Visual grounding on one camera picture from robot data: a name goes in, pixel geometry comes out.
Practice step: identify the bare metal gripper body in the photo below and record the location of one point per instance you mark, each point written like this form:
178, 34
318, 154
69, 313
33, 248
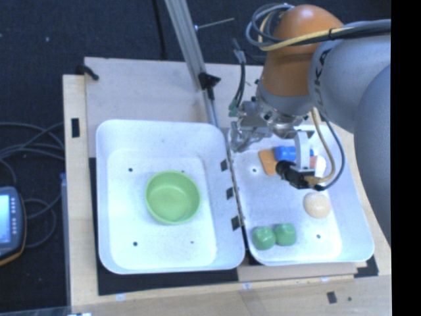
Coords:
260, 120

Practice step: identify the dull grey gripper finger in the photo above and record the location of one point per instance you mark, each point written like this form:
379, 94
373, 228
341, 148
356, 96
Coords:
237, 141
252, 137

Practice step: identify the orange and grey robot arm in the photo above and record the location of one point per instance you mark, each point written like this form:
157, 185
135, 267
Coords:
348, 77

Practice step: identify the orange toast slice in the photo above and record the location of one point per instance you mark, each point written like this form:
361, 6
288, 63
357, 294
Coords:
268, 163

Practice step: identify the blue packet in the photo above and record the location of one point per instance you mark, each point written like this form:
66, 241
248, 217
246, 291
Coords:
285, 152

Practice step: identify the thin black and white rod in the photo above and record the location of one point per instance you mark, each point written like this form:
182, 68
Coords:
236, 189

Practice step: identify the orange and white carton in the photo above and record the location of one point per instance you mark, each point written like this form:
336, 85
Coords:
319, 165

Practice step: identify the white plastic tray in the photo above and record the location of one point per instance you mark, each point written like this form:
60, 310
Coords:
125, 209
279, 209

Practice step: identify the green bowl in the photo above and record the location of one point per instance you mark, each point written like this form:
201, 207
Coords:
172, 197

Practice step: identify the beige round bun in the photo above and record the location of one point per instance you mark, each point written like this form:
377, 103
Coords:
317, 205

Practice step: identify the green toy pepper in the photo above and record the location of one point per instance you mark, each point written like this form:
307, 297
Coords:
263, 238
285, 234

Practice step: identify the pale wood board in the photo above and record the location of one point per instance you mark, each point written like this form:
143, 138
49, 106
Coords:
148, 91

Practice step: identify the black cylinder on white bracket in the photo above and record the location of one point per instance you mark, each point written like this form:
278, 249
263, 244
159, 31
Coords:
297, 176

